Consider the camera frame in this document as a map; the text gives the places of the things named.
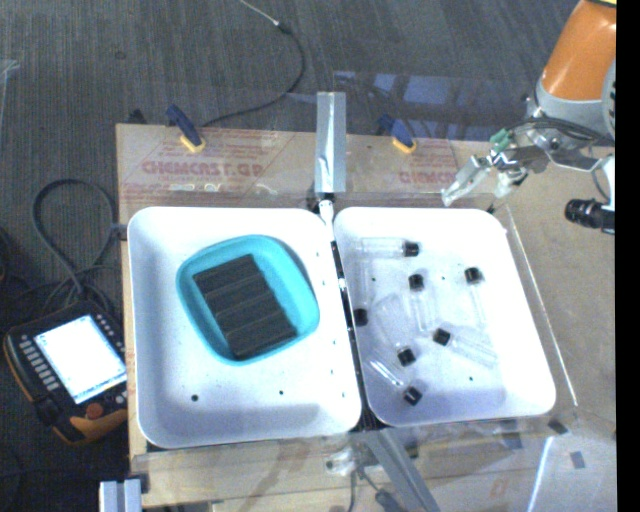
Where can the clear bottle with black cap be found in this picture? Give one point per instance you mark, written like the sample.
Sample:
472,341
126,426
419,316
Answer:
411,248
360,316
472,275
406,356
416,282
413,395
442,336

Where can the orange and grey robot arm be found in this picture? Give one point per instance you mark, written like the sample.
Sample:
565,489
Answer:
580,55

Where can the brown cardboard board, red print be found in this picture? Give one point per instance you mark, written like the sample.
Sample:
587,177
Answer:
210,165

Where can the white plastic tray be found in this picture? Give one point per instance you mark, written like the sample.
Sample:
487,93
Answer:
165,390
505,380

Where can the blue bowl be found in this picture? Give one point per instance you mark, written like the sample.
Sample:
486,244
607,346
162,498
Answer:
300,295

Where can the black cylinder on white bracket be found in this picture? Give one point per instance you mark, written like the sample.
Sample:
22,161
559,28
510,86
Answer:
587,212

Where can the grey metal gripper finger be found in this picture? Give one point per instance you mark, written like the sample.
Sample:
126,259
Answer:
510,182
467,180

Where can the black ridged block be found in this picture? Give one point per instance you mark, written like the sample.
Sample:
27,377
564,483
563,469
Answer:
245,305

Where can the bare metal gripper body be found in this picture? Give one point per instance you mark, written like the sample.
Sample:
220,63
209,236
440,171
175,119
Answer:
545,147

